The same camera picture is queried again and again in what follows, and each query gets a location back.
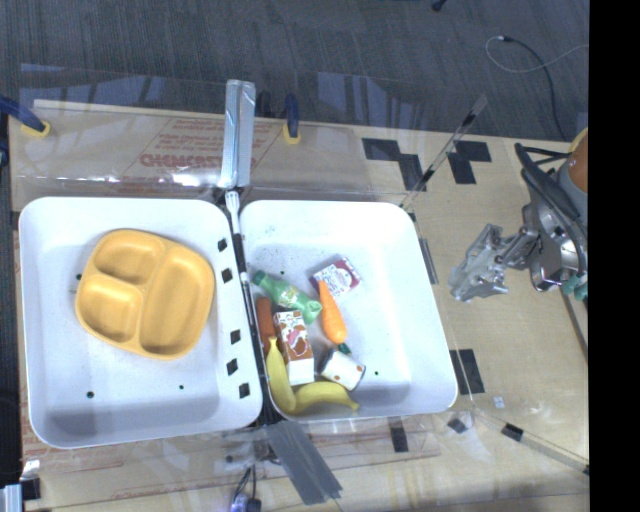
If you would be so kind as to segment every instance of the yellow divided plate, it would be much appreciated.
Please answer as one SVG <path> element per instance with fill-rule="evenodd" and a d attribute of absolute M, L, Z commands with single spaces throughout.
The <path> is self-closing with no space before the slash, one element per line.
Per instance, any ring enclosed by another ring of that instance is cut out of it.
<path fill-rule="evenodd" d="M 78 320 L 111 345 L 158 359 L 176 359 L 198 342 L 215 277 L 200 254 L 133 229 L 105 235 L 82 273 Z"/>

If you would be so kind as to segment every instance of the table surface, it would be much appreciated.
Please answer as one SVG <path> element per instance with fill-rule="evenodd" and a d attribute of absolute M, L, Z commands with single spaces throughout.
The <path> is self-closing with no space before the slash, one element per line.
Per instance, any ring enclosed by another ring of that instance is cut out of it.
<path fill-rule="evenodd" d="M 94 122 L 91 115 L 84 114 L 88 123 Z M 56 115 L 51 119 L 56 126 Z M 282 123 L 256 120 L 259 158 L 252 184 L 257 187 L 245 201 L 329 197 L 398 204 L 407 194 L 411 165 L 426 169 L 451 136 L 303 122 L 301 142 L 290 145 Z M 263 460 L 256 464 L 256 496 L 263 510 L 588 510 L 584 305 L 567 301 L 559 290 L 535 291 L 526 271 L 507 271 L 507 294 L 469 303 L 456 301 L 447 287 L 451 267 L 461 263 L 486 224 L 502 226 L 506 236 L 522 222 L 529 195 L 514 143 L 554 151 L 567 151 L 569 145 L 480 135 L 463 141 L 475 151 L 466 158 L 471 174 L 453 172 L 445 159 L 412 203 L 418 235 L 431 256 L 433 291 L 449 350 L 463 368 L 458 400 L 444 413 L 400 418 L 400 423 L 311 427 L 312 439 L 343 487 L 341 497 L 304 506 L 277 461 Z M 44 164 L 21 159 L 33 153 L 23 153 L 16 144 L 17 164 L 11 170 L 14 209 L 20 210 L 42 194 L 30 188 L 29 175 Z M 54 172 L 56 165 L 59 169 L 73 154 L 60 144 L 46 172 Z M 299 181 L 283 187 L 282 176 L 294 172 Z M 349 181 L 348 173 L 357 179 Z M 25 469 L 41 481 L 41 498 L 26 502 L 27 510 L 226 510 L 252 457 L 245 433 L 56 450 L 30 429 L 26 382 L 22 398 Z M 394 446 L 392 433 L 400 435 L 404 449 Z"/>

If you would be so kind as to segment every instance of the white tray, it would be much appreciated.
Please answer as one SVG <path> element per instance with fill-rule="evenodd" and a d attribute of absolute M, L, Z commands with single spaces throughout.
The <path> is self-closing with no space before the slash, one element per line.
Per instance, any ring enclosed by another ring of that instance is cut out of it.
<path fill-rule="evenodd" d="M 166 236 L 211 263 L 214 303 L 186 356 L 158 361 L 120 350 L 78 322 L 76 276 L 98 240 L 120 228 Z M 19 231 L 29 416 L 43 441 L 79 448 L 191 435 L 241 428 L 258 416 L 253 344 L 229 224 L 218 208 L 180 199 L 42 198 L 23 210 Z M 225 269 L 233 276 L 226 283 Z M 234 359 L 238 369 L 229 375 Z"/>
<path fill-rule="evenodd" d="M 414 415 L 453 404 L 458 386 L 440 315 L 415 228 L 402 209 L 381 202 L 257 201 L 244 208 L 240 224 L 251 276 L 261 269 L 317 297 L 308 277 L 347 257 L 362 278 L 339 302 L 346 343 L 366 366 L 350 393 L 360 409 L 326 405 L 295 419 Z M 321 364 L 333 345 L 319 321 L 308 331 Z"/>

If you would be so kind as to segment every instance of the yellow banana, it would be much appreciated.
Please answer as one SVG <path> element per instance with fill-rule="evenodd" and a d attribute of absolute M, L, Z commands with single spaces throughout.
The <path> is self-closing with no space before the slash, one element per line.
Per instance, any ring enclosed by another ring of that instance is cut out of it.
<path fill-rule="evenodd" d="M 294 394 L 295 410 L 293 414 L 300 414 L 307 407 L 318 402 L 330 402 L 334 404 L 346 405 L 354 411 L 360 407 L 349 398 L 347 390 L 336 382 L 311 382 L 304 384 Z"/>
<path fill-rule="evenodd" d="M 276 346 L 277 338 L 269 336 L 271 348 L 267 354 L 267 374 L 269 375 L 269 388 L 271 396 L 278 408 L 285 414 L 292 414 L 296 408 L 296 397 L 289 384 L 289 376 L 284 365 L 282 354 Z"/>

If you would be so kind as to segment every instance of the toy bottle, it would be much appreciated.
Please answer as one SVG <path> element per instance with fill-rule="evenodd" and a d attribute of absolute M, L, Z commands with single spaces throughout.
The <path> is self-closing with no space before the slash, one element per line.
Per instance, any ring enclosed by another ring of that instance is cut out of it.
<path fill-rule="evenodd" d="M 269 277 L 262 270 L 256 272 L 252 282 L 263 288 L 269 294 L 271 300 L 279 306 L 300 310 L 302 318 L 307 325 L 313 323 L 320 311 L 322 311 L 320 302 L 313 300 L 303 291 L 286 281 Z"/>

